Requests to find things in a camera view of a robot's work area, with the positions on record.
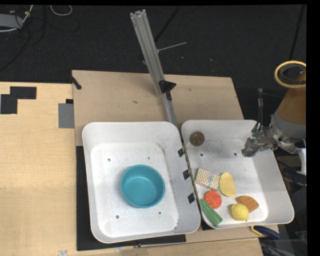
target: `green cucumber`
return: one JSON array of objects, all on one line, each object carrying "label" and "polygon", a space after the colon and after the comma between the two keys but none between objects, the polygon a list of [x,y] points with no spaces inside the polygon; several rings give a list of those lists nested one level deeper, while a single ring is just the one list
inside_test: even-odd
[{"label": "green cucumber", "polygon": [[200,199],[200,205],[202,211],[215,226],[218,226],[219,223],[222,222],[222,217],[214,209],[212,209],[204,199]]}]

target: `wooden table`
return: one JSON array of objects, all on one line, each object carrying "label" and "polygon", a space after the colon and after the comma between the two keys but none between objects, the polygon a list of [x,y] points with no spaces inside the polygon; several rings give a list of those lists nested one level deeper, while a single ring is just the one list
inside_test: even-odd
[{"label": "wooden table", "polygon": [[[60,250],[66,250],[68,256],[263,255],[258,236],[248,227],[206,231],[200,228],[187,234],[183,244],[77,251],[76,145],[82,144],[79,131],[85,122],[96,119],[161,121],[166,116],[162,100],[153,94],[149,74],[74,71],[73,76],[82,85],[79,91],[72,84],[0,82],[0,94],[4,95],[10,94],[10,86],[37,89],[36,99],[18,99],[17,114],[0,114],[0,255],[58,256]],[[230,78],[166,78],[178,84],[172,97],[179,124],[196,117],[243,119]],[[130,81],[128,91],[124,82]],[[103,103],[89,96],[90,85],[97,90],[91,94],[101,95]],[[134,87],[142,89],[137,92]],[[210,87],[210,93],[203,94],[205,87]],[[113,94],[105,96],[99,88]],[[75,129],[59,128],[58,104],[66,99],[74,99]],[[151,104],[150,99],[158,103]],[[140,108],[143,100],[149,104],[148,111]],[[200,108],[203,103],[208,103],[207,109]],[[99,108],[100,113],[104,112],[100,119],[95,107],[108,104],[112,108]],[[143,109],[146,113],[134,115]],[[278,230],[276,225],[270,228]]]}]

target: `black floor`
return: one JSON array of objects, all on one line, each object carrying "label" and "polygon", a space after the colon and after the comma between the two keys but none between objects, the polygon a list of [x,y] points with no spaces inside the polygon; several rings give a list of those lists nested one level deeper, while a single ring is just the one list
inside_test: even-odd
[{"label": "black floor", "polygon": [[[60,14],[70,11],[68,5],[52,7]],[[28,9],[1,4],[0,14],[23,18]],[[276,67],[289,60],[306,63],[306,4],[72,5],[67,16],[35,5],[22,29],[0,32],[0,81],[71,83],[72,70],[148,73],[130,19],[131,12],[142,9],[154,37],[175,14],[156,41],[158,49],[186,42],[159,52],[163,72],[231,77],[247,120],[256,120],[257,89],[265,88],[278,95],[264,98],[263,124],[268,125],[286,91],[274,80]],[[288,186],[292,197],[300,189]],[[306,211],[299,213],[305,227],[297,219],[295,226],[285,226],[290,239],[306,230]]]}]

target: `teal bowl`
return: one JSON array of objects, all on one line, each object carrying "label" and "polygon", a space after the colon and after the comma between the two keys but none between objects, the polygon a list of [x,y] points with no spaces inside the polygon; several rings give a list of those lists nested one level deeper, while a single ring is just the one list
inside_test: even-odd
[{"label": "teal bowl", "polygon": [[128,168],[121,177],[121,192],[127,202],[137,208],[158,204],[165,194],[165,182],[154,168],[138,164]]}]

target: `black clamp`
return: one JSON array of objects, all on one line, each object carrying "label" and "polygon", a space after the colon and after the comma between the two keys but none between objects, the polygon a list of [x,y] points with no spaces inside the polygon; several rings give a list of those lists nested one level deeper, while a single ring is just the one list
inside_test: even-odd
[{"label": "black clamp", "polygon": [[176,86],[177,84],[174,82],[169,82],[166,80],[160,80],[159,81],[159,86],[160,86],[160,90],[161,92],[164,94],[166,94],[166,98],[169,101],[172,101],[172,97],[171,97],[171,93],[170,91]]}]

